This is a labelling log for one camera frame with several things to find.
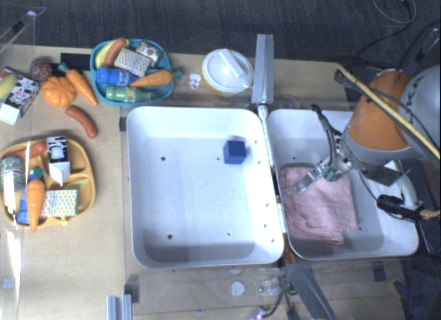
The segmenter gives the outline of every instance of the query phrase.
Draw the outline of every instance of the pink towel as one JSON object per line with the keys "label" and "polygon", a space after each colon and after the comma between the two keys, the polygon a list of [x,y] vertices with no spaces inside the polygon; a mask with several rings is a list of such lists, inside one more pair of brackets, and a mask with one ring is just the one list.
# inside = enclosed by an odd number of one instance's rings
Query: pink towel
{"label": "pink towel", "polygon": [[349,179],[343,176],[330,183],[320,178],[302,194],[294,189],[292,194],[285,192],[285,188],[294,187],[310,170],[288,167],[280,171],[289,235],[342,244],[345,230],[357,227]]}

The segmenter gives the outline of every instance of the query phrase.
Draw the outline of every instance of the green bottle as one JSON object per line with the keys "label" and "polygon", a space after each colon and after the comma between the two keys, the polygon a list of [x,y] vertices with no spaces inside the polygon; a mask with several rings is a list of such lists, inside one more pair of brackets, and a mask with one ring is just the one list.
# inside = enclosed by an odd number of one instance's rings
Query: green bottle
{"label": "green bottle", "polygon": [[135,87],[107,86],[105,89],[105,98],[110,101],[125,103],[153,101],[156,98],[156,91],[144,91]]}

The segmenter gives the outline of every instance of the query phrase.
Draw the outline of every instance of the sink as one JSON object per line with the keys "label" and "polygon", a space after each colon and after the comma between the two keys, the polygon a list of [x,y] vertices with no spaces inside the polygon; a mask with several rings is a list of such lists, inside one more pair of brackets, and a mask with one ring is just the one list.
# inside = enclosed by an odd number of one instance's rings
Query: sink
{"label": "sink", "polygon": [[[323,112],[332,126],[342,131],[351,112]],[[277,172],[289,165],[316,165],[329,156],[325,132],[311,110],[279,109],[268,117],[268,133]],[[418,233],[413,223],[395,219],[376,207],[363,186],[358,172],[349,172],[358,228],[345,232],[342,245],[301,239],[289,235],[293,251],[303,259],[336,260],[399,257],[418,248]],[[366,179],[372,192],[399,197],[396,186],[390,188]]]}
{"label": "sink", "polygon": [[[245,143],[226,164],[228,140]],[[248,110],[138,107],[127,117],[132,247],[146,268],[267,264],[284,241],[260,119]]]}

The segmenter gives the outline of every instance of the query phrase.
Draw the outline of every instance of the orange toy vegetable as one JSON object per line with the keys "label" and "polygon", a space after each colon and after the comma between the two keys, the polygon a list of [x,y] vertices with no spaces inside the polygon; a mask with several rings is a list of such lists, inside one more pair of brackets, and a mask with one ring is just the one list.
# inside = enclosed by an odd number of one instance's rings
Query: orange toy vegetable
{"label": "orange toy vegetable", "polygon": [[[26,149],[22,148],[21,150],[15,151],[10,153],[8,156],[10,157],[20,157],[24,161],[26,161]],[[35,157],[38,157],[40,154],[43,154],[46,152],[48,147],[46,146],[45,141],[37,142],[36,144],[29,147],[29,159],[33,159]]]}
{"label": "orange toy vegetable", "polygon": [[84,79],[83,75],[80,74],[75,69],[69,69],[65,63],[60,63],[58,70],[64,72],[66,77],[72,85],[74,85],[76,91],[86,98],[91,104],[96,106],[98,101],[96,100],[95,94],[93,93],[91,87]]}
{"label": "orange toy vegetable", "polygon": [[26,187],[26,203],[28,207],[29,226],[35,232],[43,209],[46,187],[40,179],[31,180]]}
{"label": "orange toy vegetable", "polygon": [[41,94],[52,107],[64,108],[74,101],[76,90],[65,77],[51,76],[43,84]]}
{"label": "orange toy vegetable", "polygon": [[126,45],[127,39],[123,37],[115,39],[114,43],[112,44],[104,58],[104,66],[106,68],[113,68],[113,63],[115,62],[116,56]]}
{"label": "orange toy vegetable", "polygon": [[166,86],[172,82],[173,78],[179,78],[180,71],[174,73],[169,70],[161,70],[141,77],[140,79],[133,81],[130,85],[132,87],[153,87],[153,86]]}

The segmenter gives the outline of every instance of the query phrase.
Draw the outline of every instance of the red sausage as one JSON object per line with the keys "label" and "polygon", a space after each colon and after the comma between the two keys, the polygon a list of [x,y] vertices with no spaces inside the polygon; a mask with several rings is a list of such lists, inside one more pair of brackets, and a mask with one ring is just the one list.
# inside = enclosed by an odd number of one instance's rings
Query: red sausage
{"label": "red sausage", "polygon": [[[30,146],[29,148],[29,159],[33,159],[38,157],[40,154],[43,154],[47,150],[46,142],[40,141]],[[11,157],[20,157],[24,161],[26,160],[26,148],[22,148],[21,150],[10,153],[8,156]]]}
{"label": "red sausage", "polygon": [[116,56],[118,53],[123,49],[126,45],[125,38],[119,37],[116,39],[116,41],[112,44],[109,51],[105,55],[104,58],[104,66],[106,68],[113,68],[113,63],[115,62]]}
{"label": "red sausage", "polygon": [[77,120],[83,126],[85,133],[89,137],[89,139],[94,139],[98,135],[95,124],[82,109],[76,106],[68,106],[65,110],[65,113],[69,117]]}

